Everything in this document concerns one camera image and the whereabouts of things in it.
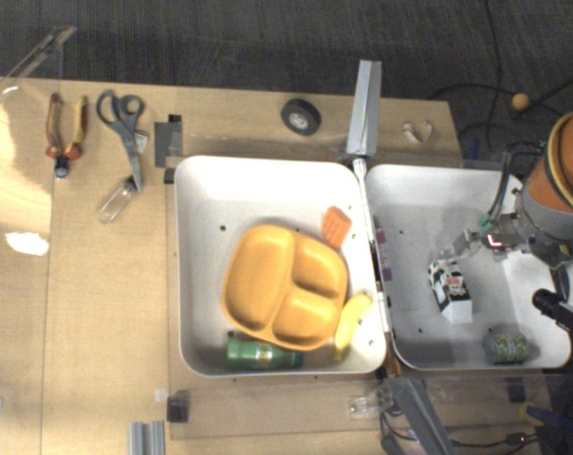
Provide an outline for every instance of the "small white box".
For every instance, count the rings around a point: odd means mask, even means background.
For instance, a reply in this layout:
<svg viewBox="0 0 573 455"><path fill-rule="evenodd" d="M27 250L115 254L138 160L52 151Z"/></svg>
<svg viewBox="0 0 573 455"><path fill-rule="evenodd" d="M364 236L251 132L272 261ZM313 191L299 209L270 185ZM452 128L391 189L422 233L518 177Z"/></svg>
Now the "small white box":
<svg viewBox="0 0 573 455"><path fill-rule="evenodd" d="M472 298L456 262L434 260L428 267L434 299L450 323L472 322Z"/></svg>

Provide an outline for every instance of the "white tray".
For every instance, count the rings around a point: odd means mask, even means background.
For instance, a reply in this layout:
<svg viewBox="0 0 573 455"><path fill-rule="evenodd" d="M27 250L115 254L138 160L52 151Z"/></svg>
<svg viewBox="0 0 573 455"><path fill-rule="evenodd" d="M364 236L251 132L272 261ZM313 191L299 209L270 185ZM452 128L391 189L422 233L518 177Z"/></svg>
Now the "white tray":
<svg viewBox="0 0 573 455"><path fill-rule="evenodd" d="M426 269L464 228L478 229L497 191L499 172L379 165L367 175L376 227L385 229L393 279L385 283L398 356L420 370L500 369L484 358L490 332L522 332L529 340L521 368L557 368L571 355L567 333L531 304L540 288L553 289L548 268L531 255L496 263L479 253L460 267L472 298L472 324L451 324L438 311ZM511 178L508 190L521 187ZM503 212L513 211L507 194Z"/></svg>
<svg viewBox="0 0 573 455"><path fill-rule="evenodd" d="M220 304L222 283L242 234L259 224L299 229L322 239L330 206L352 219L342 245L348 295L375 291L356 177L336 163L194 156L176 169L180 348L194 372L207 376L260 375L225 368L228 332L234 327ZM304 366L284 373L369 373L385 357L386 339L376 298L356 329L349 354L332 360L330 341L305 354Z"/></svg>

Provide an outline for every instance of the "soda can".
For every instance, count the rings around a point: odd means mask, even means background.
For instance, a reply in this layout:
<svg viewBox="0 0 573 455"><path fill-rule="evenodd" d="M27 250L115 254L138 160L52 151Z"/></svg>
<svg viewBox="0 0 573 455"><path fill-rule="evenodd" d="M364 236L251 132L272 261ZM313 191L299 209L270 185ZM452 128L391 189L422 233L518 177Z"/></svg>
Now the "soda can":
<svg viewBox="0 0 573 455"><path fill-rule="evenodd" d="M485 338L485 357L490 364L520 364L529 355L529 343L521 334L489 334Z"/></svg>

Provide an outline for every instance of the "green can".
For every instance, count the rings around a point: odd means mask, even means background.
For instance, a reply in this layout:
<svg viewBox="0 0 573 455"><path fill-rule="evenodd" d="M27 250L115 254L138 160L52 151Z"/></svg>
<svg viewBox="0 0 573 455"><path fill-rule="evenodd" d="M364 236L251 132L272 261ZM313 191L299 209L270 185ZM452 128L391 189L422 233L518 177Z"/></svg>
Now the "green can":
<svg viewBox="0 0 573 455"><path fill-rule="evenodd" d="M300 368L304 363L304 355L299 352L286 351L269 342L230 338L226 361L229 369Z"/></svg>
<svg viewBox="0 0 573 455"><path fill-rule="evenodd" d="M489 334L485 338L485 357L490 364L521 364L529 355L529 343L520 332Z"/></svg>

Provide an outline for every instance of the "orange sponge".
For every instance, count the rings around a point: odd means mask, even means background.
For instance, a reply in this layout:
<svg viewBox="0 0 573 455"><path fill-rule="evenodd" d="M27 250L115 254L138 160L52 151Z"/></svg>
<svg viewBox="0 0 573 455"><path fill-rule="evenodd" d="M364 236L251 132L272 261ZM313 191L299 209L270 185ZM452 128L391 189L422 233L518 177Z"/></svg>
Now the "orange sponge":
<svg viewBox="0 0 573 455"><path fill-rule="evenodd" d="M323 218L324 240L333 249L339 249L350 226L352 220L341 209L331 206Z"/></svg>

